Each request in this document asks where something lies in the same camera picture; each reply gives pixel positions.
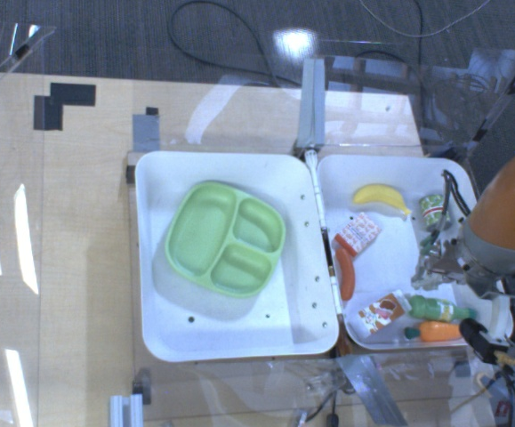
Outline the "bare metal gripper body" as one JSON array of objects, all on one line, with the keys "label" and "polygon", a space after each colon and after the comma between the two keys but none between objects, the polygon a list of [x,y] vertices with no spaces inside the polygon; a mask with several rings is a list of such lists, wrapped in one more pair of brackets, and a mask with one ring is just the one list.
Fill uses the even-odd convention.
[{"label": "bare metal gripper body", "polygon": [[451,283],[466,285],[465,260],[461,256],[462,245],[457,238],[444,240],[435,253],[428,256],[428,271],[446,273]]}]

